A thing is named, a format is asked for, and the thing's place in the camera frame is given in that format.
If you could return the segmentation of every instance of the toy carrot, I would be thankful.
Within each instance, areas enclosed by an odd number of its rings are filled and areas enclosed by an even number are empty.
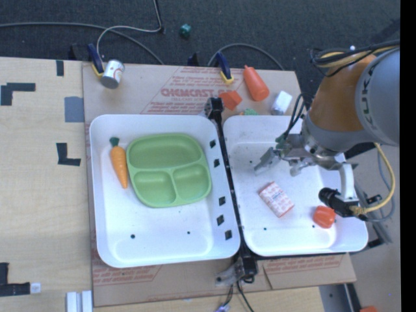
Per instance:
[[[114,171],[117,174],[117,178],[122,184],[123,188],[127,188],[128,173],[127,173],[127,160],[125,156],[125,150],[118,145],[120,139],[112,137],[110,143],[112,145],[110,151],[111,163]]]

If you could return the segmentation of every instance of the orange block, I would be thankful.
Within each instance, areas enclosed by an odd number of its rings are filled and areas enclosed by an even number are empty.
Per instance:
[[[242,101],[242,98],[240,97],[240,95],[237,93],[236,90],[223,92],[219,94],[218,97],[222,98],[222,101],[224,102],[224,106],[227,109],[230,109],[231,111],[233,111],[235,107],[238,104],[240,104]]]
[[[359,312],[377,312],[377,309],[374,306],[369,306],[360,309]]]

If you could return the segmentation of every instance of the small box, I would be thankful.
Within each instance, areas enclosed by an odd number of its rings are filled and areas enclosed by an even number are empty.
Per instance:
[[[268,184],[259,195],[277,217],[282,217],[294,207],[292,200],[274,181]]]

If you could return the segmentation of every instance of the wooden surface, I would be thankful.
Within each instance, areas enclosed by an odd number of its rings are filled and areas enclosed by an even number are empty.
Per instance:
[[[8,282],[40,294],[0,297],[0,311],[65,311],[67,292],[92,289],[84,123],[68,123],[64,98],[83,96],[81,62],[0,58],[0,85],[36,83],[0,106],[0,262]],[[80,166],[58,164],[56,143]],[[319,289],[248,293],[254,311],[323,312]],[[101,307],[94,311],[215,311],[224,297]],[[236,294],[232,311],[247,311]]]

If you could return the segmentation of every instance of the brown cylinder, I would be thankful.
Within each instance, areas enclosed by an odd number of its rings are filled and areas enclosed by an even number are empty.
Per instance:
[[[369,55],[322,80],[309,110],[309,117],[316,126],[338,132],[363,129],[356,114],[356,86],[365,67],[375,58],[374,55]]]

